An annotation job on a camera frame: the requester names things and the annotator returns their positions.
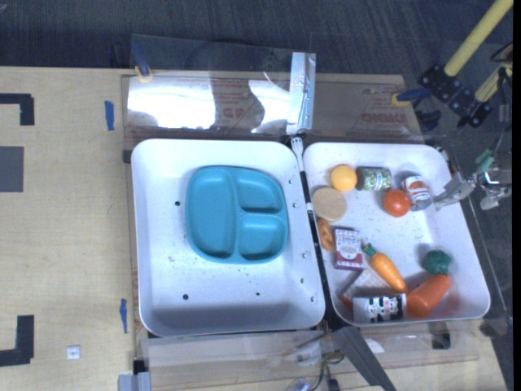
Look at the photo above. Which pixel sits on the red and white can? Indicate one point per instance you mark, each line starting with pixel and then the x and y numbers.
pixel 417 191

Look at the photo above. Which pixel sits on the orange carrot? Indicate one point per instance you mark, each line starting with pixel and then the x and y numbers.
pixel 386 269

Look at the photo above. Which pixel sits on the yellow ball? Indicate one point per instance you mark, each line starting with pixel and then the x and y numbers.
pixel 344 178

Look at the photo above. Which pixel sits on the teal divided plate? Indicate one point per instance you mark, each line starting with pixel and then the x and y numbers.
pixel 211 214

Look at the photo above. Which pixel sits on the green broccoli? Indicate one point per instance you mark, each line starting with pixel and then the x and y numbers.
pixel 436 262

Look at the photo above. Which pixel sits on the tan round biscuit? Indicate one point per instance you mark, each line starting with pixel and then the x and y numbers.
pixel 329 204

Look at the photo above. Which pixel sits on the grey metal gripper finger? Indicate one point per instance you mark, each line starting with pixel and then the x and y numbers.
pixel 454 191

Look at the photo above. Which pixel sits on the white plastic tray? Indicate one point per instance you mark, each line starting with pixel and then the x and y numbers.
pixel 163 218
pixel 407 234

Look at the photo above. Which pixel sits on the green can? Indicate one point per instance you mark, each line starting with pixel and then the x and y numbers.
pixel 374 178

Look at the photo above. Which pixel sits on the white bottle black print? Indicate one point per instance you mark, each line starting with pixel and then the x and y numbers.
pixel 378 308

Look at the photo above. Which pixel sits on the orange pretzel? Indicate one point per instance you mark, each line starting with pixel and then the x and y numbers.
pixel 325 234

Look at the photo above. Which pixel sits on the red tomato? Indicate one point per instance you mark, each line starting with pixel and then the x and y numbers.
pixel 396 203

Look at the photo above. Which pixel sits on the tan pizza slice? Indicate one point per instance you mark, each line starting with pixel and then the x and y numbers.
pixel 366 283

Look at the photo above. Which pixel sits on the red and white carton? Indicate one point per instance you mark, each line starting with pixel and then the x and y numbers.
pixel 348 249

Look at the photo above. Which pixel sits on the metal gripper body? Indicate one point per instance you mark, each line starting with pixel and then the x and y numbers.
pixel 494 177

